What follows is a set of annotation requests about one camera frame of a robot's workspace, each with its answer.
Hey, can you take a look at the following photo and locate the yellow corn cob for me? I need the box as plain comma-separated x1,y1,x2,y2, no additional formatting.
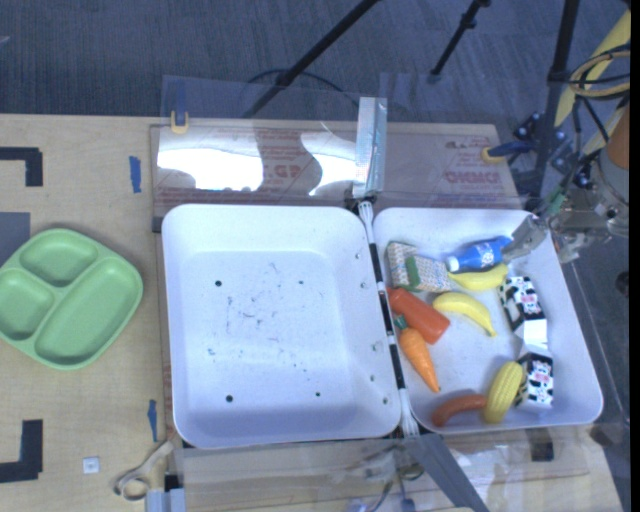
482,360,527,426

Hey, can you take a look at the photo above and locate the brown sausage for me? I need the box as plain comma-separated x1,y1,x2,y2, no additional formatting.
430,393,489,428

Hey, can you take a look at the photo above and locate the cow print milk carton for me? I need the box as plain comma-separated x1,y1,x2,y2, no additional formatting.
496,275,550,351
514,350,556,411

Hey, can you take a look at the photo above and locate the green divided plate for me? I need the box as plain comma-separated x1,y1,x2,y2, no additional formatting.
0,228,145,372

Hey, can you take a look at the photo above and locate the black tripod stand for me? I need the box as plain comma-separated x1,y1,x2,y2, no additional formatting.
242,0,584,199

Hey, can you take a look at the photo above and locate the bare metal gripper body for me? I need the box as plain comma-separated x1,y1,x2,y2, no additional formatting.
547,192,631,264

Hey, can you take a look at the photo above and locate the white plastic tray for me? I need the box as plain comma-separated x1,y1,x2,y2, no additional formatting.
160,202,404,450
372,206,605,435

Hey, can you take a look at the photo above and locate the yellow banana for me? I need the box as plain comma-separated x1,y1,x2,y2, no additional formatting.
447,263,510,293
432,291,499,339

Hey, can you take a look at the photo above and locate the brown cardboard board, red print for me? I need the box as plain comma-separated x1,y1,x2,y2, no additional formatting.
148,119,594,501

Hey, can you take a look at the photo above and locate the orange carrot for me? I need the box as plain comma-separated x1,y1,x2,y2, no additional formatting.
392,314,443,395

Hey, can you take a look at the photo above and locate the beige looped strap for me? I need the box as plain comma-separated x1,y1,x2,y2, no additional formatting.
113,439,175,502

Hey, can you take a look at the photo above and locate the blue bottle with white cap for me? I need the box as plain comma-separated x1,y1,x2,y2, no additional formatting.
445,235,514,274

